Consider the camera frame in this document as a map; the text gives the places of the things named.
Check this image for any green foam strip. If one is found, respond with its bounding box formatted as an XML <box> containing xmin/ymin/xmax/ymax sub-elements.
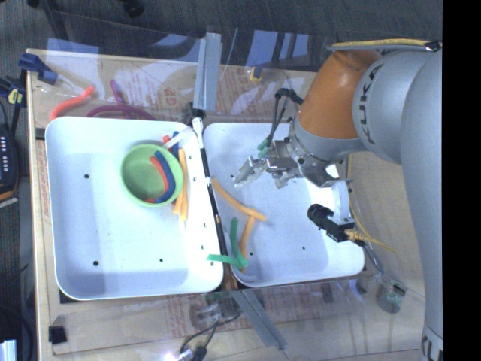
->
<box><xmin>229</xmin><ymin>217</ymin><xmax>250</xmax><ymax>268</ymax></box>
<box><xmin>206</xmin><ymin>253</ymin><xmax>244</xmax><ymax>268</ymax></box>

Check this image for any white plastic tray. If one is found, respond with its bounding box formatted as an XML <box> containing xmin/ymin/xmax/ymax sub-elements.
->
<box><xmin>202</xmin><ymin>122</ymin><xmax>367</xmax><ymax>289</ymax></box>
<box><xmin>44</xmin><ymin>116</ymin><xmax>225</xmax><ymax>302</ymax></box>

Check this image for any green bowl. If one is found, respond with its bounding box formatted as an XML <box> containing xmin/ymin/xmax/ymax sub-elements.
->
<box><xmin>119</xmin><ymin>143</ymin><xmax>185</xmax><ymax>208</ymax></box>

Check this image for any orange foam strip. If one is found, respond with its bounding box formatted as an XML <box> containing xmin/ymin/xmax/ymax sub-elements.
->
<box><xmin>239</xmin><ymin>215</ymin><xmax>257</xmax><ymax>263</ymax></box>
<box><xmin>211</xmin><ymin>177</ymin><xmax>268</xmax><ymax>223</ymax></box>
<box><xmin>172</xmin><ymin>147</ymin><xmax>189</xmax><ymax>222</ymax></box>

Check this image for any red foam strip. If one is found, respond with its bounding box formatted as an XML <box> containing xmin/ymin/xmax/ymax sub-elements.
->
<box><xmin>49</xmin><ymin>85</ymin><xmax>95</xmax><ymax>121</ymax></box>
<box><xmin>144</xmin><ymin>156</ymin><xmax>171</xmax><ymax>204</ymax></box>

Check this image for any black cylinder on white bracket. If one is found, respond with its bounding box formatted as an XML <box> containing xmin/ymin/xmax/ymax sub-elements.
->
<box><xmin>307</xmin><ymin>163</ymin><xmax>356</xmax><ymax>244</ymax></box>

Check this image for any thin black and white rod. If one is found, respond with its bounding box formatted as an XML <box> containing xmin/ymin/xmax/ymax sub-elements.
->
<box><xmin>191</xmin><ymin>117</ymin><xmax>231</xmax><ymax>266</ymax></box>

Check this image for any brown cardboard board red print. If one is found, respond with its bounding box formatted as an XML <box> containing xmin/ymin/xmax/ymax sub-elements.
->
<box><xmin>25</xmin><ymin>48</ymin><xmax>428</xmax><ymax>356</ymax></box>

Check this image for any white foam strip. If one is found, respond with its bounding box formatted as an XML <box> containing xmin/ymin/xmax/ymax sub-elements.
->
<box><xmin>164</xmin><ymin>126</ymin><xmax>195</xmax><ymax>150</ymax></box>

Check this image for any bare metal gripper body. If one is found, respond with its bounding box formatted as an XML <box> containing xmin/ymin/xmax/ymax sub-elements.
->
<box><xmin>265</xmin><ymin>140</ymin><xmax>328</xmax><ymax>190</ymax></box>

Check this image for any purple foam strip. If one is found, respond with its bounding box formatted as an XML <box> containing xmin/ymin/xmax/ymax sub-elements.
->
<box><xmin>109</xmin><ymin>79</ymin><xmax>126</xmax><ymax>104</ymax></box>
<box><xmin>86</xmin><ymin>104</ymin><xmax>158</xmax><ymax>122</ymax></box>

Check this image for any blue foam strip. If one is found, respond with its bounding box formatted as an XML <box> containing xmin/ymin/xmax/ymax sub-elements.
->
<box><xmin>153</xmin><ymin>150</ymin><xmax>178</xmax><ymax>204</ymax></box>

